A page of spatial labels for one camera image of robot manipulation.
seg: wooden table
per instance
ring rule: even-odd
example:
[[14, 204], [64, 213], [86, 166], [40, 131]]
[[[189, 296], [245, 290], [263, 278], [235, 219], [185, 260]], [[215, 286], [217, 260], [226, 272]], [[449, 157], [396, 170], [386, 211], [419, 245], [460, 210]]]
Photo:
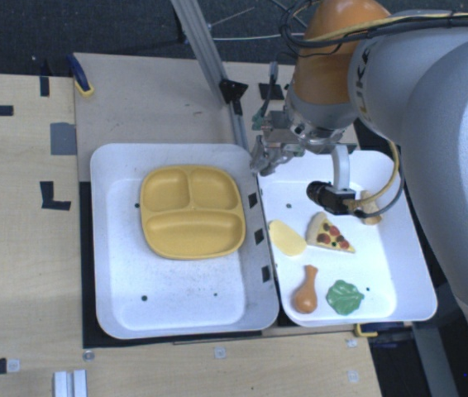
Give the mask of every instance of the wooden table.
[[[88, 395], [380, 396], [368, 342], [350, 331], [95, 348], [83, 359], [76, 155], [53, 155], [50, 124], [75, 124], [74, 84], [0, 75], [0, 396], [52, 395], [56, 371], [86, 370]], [[41, 181], [70, 210], [41, 208]], [[223, 358], [217, 357], [220, 347]]]

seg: blue clamp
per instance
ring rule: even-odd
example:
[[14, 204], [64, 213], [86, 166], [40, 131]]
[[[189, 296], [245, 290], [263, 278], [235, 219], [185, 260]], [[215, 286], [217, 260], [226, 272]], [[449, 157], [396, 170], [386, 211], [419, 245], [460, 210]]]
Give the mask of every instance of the blue clamp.
[[89, 97], [94, 93], [94, 87], [87, 80], [87, 75], [79, 64], [78, 59], [74, 55], [67, 55], [67, 62], [69, 62], [69, 67], [72, 70], [74, 76], [74, 86], [78, 92], [84, 96]]

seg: white tray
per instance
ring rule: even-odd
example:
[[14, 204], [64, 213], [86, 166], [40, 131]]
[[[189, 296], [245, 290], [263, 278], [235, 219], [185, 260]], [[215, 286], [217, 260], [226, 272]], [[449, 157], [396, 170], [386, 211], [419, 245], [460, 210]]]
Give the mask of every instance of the white tray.
[[[379, 191], [388, 181], [393, 162], [377, 151], [355, 151], [350, 156], [351, 188], [359, 198], [362, 189]], [[311, 217], [322, 211], [306, 195], [314, 180], [333, 181], [330, 155], [306, 154], [280, 165], [270, 176], [260, 177], [262, 203], [267, 222], [279, 219], [305, 237]], [[399, 180], [378, 200], [384, 207], [396, 194]], [[286, 256], [271, 245], [279, 282], [281, 303], [298, 325], [320, 327], [346, 323], [419, 321], [436, 311], [437, 299], [423, 257], [404, 193], [383, 216], [367, 226], [352, 216], [327, 214], [356, 248], [356, 253], [308, 246], [299, 256]], [[297, 312], [292, 299], [305, 278], [304, 266], [318, 268], [318, 307], [310, 314]], [[354, 284], [365, 295], [354, 312], [339, 315], [326, 301], [336, 280]]]
[[[255, 331], [279, 311], [262, 208], [250, 155], [230, 144], [108, 144], [91, 159], [96, 313], [120, 339]], [[176, 261], [156, 255], [141, 227], [140, 187], [167, 165], [212, 165], [240, 190], [246, 216], [241, 247], [215, 259]], [[264, 239], [255, 240], [262, 230]]]

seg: toy pizza slice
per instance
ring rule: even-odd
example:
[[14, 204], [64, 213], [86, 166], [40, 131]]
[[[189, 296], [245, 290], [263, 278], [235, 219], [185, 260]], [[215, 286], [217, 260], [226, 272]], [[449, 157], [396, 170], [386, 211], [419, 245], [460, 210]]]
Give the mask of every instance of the toy pizza slice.
[[309, 223], [306, 242], [310, 246], [349, 251], [350, 253], [356, 252], [356, 249], [341, 234], [339, 228], [330, 222], [324, 212], [317, 213]]

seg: yellow plate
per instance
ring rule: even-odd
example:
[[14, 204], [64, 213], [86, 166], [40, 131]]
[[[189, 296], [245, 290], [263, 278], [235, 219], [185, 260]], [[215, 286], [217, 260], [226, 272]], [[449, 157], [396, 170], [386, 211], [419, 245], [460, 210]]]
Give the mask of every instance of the yellow plate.
[[144, 236], [160, 256], [225, 256], [245, 240], [240, 192], [224, 170], [206, 165], [154, 170], [142, 182], [140, 205]]

